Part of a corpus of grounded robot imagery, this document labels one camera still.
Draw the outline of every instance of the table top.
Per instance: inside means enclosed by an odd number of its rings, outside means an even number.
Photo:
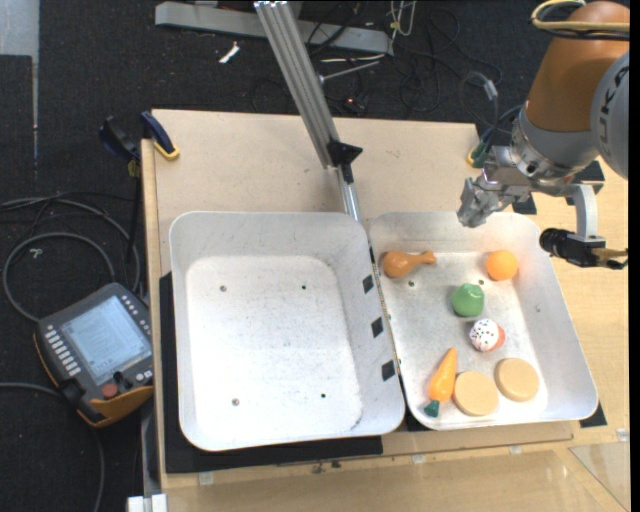
[[[178,215],[197,210],[341,211],[342,205],[335,171],[321,167],[298,116],[173,110],[155,110],[154,116],[180,148],[179,158],[167,161],[149,141],[142,141],[150,309],[153,331],[158,333],[158,279],[170,271],[168,232]],[[365,230],[386,212],[456,210],[464,179],[478,174],[466,162],[477,142],[473,125],[346,118],[335,123],[342,141],[364,149],[353,171]],[[628,183],[604,164],[603,170],[598,232],[608,247],[625,248]],[[540,229],[575,230],[575,211],[564,199],[534,197],[538,213],[531,218]],[[280,509],[296,510],[300,500],[323,503],[327,484],[336,491],[336,503],[355,500],[354,506],[365,506],[366,502],[372,510],[391,502],[404,504],[403,510],[418,510],[424,504],[421,500],[444,504],[454,496],[465,510],[481,510],[474,507],[486,506],[485,495],[478,502],[477,492],[505,479],[511,482],[514,497],[526,498],[523,481],[539,480],[544,499],[562,500],[565,510],[622,510],[607,490],[610,485],[602,482],[603,473],[593,476],[572,450],[599,446],[609,453],[606,446],[629,432],[628,271],[580,269],[558,258],[553,258],[553,265],[606,425],[583,428],[577,421],[551,422],[446,432],[400,428],[383,436],[384,456],[329,463],[329,469],[327,464],[310,462],[216,471],[206,477],[167,474],[160,347],[154,335],[160,485],[170,510],[172,502],[190,503],[189,510],[204,510],[211,502],[219,503],[221,510],[251,510],[254,500],[265,496]],[[601,472],[607,469],[604,462],[601,466]],[[522,480],[515,478],[525,467],[529,473],[525,471]],[[548,477],[556,471],[562,476]],[[291,486],[292,478],[296,486]],[[436,489],[425,485],[433,478],[440,482]],[[215,485],[204,485],[211,482]],[[365,482],[375,487],[375,493],[362,495]],[[476,495],[460,497],[457,489],[462,483]],[[508,501],[492,506],[509,509]]]

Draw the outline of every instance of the toy chicken leg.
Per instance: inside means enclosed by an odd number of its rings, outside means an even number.
[[[444,359],[429,382],[427,395],[429,396],[430,402],[429,405],[424,408],[427,416],[437,418],[438,412],[440,411],[440,404],[449,400],[453,395],[457,369],[458,351],[453,347],[445,354]]]

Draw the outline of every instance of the beige disc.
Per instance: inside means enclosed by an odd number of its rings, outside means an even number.
[[[484,373],[463,372],[456,377],[453,401],[469,416],[485,416],[498,408],[498,388]]]
[[[538,373],[523,359],[503,359],[496,365],[496,384],[500,392],[516,402],[530,400],[540,388]]]

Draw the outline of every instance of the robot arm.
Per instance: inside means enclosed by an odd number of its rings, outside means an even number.
[[[545,25],[535,18],[545,6],[576,3],[581,7],[567,22]],[[629,20],[627,7],[609,1],[551,0],[534,11],[534,24],[551,26],[548,31],[560,37],[549,46],[514,121],[510,146],[491,148],[480,176],[465,181],[458,210],[463,225],[479,226],[532,192],[571,197],[577,232],[547,230],[543,248],[582,267],[622,266],[611,258],[626,251],[605,249],[597,235],[599,188],[574,183],[574,178],[601,155],[628,179]],[[620,32],[625,27],[626,35]]]

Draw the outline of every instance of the orange fruit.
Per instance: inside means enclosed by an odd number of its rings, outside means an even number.
[[[487,256],[485,267],[491,279],[505,281],[511,279],[518,272],[518,260],[512,252],[500,249]]]

